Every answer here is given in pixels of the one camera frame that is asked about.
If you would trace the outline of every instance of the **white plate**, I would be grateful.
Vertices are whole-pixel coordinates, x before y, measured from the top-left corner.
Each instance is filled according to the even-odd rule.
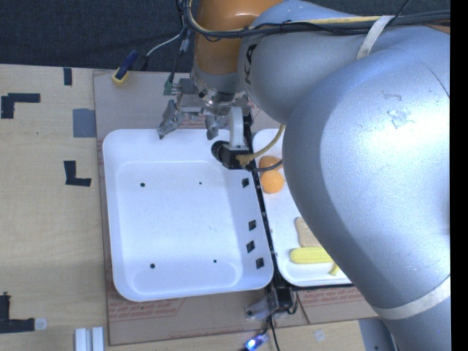
[[[277,132],[278,129],[264,129],[256,133],[253,139],[254,151],[257,152],[266,147]],[[282,158],[282,146],[283,135],[265,155]],[[284,178],[284,170],[281,168],[279,172]],[[295,219],[301,214],[294,203],[287,182],[281,191],[275,194],[263,192],[263,199],[271,229],[273,247],[278,260],[279,273],[286,281],[299,287],[351,283],[342,271],[335,276],[329,273],[333,268],[333,263],[295,264],[291,261],[291,250],[301,246],[294,223]]]
[[[217,140],[229,140],[229,132]],[[178,129],[162,140],[155,129],[105,138],[113,280],[125,298],[256,290],[270,282],[252,175],[224,168],[213,143],[204,129]]]

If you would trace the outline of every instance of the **cardboard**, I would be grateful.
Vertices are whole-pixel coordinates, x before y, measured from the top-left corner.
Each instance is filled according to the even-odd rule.
[[[264,324],[259,320],[246,320],[244,307],[261,300],[265,294],[264,290],[137,303],[122,298],[115,289],[110,258],[102,142],[107,134],[116,129],[156,129],[171,97],[163,96],[167,73],[130,72],[126,82],[120,86],[112,82],[112,74],[112,71],[94,73],[110,344],[131,344],[239,331],[254,334],[260,331]],[[187,76],[180,74],[175,82],[178,78]],[[253,134],[261,129],[279,125],[254,105],[252,116]],[[187,119],[181,128],[204,129],[203,117],[196,121]],[[376,317],[370,305],[354,287],[300,289],[297,294],[300,303],[297,312],[277,317],[276,326],[299,326]]]

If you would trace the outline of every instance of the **metal bracket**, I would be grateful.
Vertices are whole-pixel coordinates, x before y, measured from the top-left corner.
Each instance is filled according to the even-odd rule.
[[[258,302],[244,307],[246,320],[265,320],[278,308],[278,297],[276,296],[275,289],[272,289],[272,291],[267,292]]]
[[[169,100],[162,115],[162,123],[157,128],[159,138],[162,139],[167,133],[177,129],[183,120],[184,114],[177,109],[173,99]]]
[[[207,115],[205,117],[206,137],[208,140],[218,136],[219,129],[226,127],[229,123],[227,116]]]

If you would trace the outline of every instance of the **black tape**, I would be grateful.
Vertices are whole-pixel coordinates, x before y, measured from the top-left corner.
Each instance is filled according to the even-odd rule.
[[[0,118],[13,118],[15,103],[9,97],[1,97]]]
[[[64,161],[64,166],[65,176],[67,177],[65,184],[90,187],[91,178],[76,178],[76,161]]]
[[[41,94],[8,94],[13,102],[41,102]]]
[[[64,68],[64,85],[71,86],[73,83],[72,79],[72,69],[69,67]]]
[[[13,118],[15,114],[16,102],[40,102],[41,94],[8,94],[1,97],[0,118]]]
[[[35,321],[33,318],[27,320],[10,319],[10,296],[4,292],[0,295],[0,333],[21,333],[34,331]]]

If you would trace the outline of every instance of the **black hole in bin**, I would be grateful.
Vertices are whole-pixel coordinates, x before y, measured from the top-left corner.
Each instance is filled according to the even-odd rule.
[[[254,248],[255,248],[255,243],[254,241],[250,241],[247,245],[247,253],[250,253]]]
[[[257,269],[260,269],[265,265],[265,262],[263,261],[263,257],[261,257],[260,259],[256,259],[255,263],[257,264]]]

